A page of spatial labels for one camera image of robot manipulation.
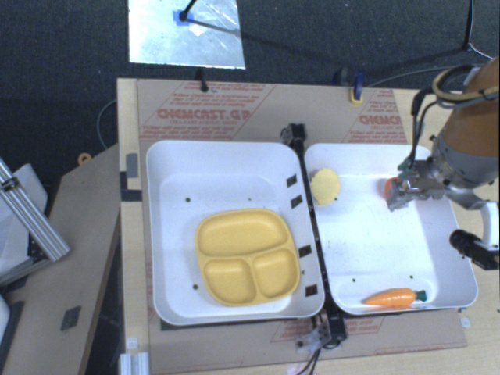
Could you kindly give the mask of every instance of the metal sheet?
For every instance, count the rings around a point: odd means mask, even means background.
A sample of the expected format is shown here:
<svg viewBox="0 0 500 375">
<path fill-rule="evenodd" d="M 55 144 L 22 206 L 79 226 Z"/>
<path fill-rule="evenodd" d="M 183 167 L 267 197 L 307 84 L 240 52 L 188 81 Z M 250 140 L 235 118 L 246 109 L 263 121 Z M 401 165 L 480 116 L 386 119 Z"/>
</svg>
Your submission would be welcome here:
<svg viewBox="0 0 500 375">
<path fill-rule="evenodd" d="M 129 0 L 132 63 L 244 69 L 236 0 Z"/>
</svg>

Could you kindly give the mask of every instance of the blue tape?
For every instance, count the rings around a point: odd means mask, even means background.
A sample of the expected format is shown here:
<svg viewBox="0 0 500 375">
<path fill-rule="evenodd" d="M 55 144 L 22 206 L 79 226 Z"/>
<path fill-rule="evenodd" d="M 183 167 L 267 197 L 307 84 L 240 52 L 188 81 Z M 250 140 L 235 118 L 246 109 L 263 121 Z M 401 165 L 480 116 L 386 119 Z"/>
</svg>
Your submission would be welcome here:
<svg viewBox="0 0 500 375">
<path fill-rule="evenodd" d="M 177 11 L 172 12 L 173 20 L 179 27 L 188 27 L 189 26 L 189 21 L 194 21 L 195 17 L 193 16 L 193 13 L 190 11 L 187 13 L 187 19 L 185 21 L 181 21 L 179 18 L 180 13 L 182 13 L 182 9 L 178 9 Z"/>
</svg>

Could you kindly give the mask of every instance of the toy carrot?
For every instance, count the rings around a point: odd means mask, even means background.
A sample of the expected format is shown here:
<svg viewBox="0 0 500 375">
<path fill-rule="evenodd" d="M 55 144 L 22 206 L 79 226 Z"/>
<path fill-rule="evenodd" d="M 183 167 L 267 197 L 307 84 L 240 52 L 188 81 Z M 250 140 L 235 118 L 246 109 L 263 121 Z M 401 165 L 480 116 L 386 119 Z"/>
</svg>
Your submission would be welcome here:
<svg viewBox="0 0 500 375">
<path fill-rule="evenodd" d="M 398 287 L 377 293 L 366 298 L 363 302 L 369 305 L 384 305 L 386 307 L 406 307 L 415 300 L 425 302 L 427 300 L 426 292 L 413 291 L 409 287 Z"/>
</svg>

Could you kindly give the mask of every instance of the yellow plate compartment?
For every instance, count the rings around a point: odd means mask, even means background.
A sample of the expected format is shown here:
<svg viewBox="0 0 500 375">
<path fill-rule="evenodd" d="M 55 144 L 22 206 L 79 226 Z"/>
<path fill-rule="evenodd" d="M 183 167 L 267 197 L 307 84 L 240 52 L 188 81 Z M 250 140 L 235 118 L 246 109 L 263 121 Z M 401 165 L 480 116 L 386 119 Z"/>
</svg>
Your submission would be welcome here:
<svg viewBox="0 0 500 375">
<path fill-rule="evenodd" d="M 288 225 L 268 209 L 239 209 L 206 217 L 195 249 L 211 296 L 224 305 L 283 298 L 298 286 L 299 264 Z"/>
</svg>

